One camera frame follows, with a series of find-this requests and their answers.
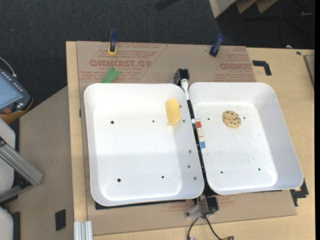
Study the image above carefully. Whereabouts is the yellow bread slice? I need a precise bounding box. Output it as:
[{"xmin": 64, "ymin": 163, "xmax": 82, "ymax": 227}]
[{"xmin": 165, "ymin": 98, "xmax": 182, "ymax": 127}]

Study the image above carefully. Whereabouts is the white plastic tray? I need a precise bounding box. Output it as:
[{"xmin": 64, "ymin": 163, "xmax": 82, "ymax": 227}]
[
  {"xmin": 83, "ymin": 82, "xmax": 205, "ymax": 207},
  {"xmin": 187, "ymin": 81, "xmax": 305, "ymax": 196}
]

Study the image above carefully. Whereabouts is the thin black and white rod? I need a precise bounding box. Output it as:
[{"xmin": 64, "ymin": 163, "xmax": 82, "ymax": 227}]
[{"xmin": 180, "ymin": 78, "xmax": 209, "ymax": 189}]

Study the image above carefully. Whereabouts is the brown cardboard board red print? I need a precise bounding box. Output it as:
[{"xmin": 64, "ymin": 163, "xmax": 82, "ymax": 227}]
[{"xmin": 75, "ymin": 40, "xmax": 298, "ymax": 236}]

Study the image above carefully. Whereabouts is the green flat strip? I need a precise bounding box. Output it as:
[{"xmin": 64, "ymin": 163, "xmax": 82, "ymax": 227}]
[{"xmin": 100, "ymin": 66, "xmax": 122, "ymax": 84}]

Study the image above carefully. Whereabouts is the tan chocolate chip biscuit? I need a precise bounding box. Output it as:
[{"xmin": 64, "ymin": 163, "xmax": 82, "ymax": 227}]
[{"xmin": 221, "ymin": 110, "xmax": 242, "ymax": 129}]

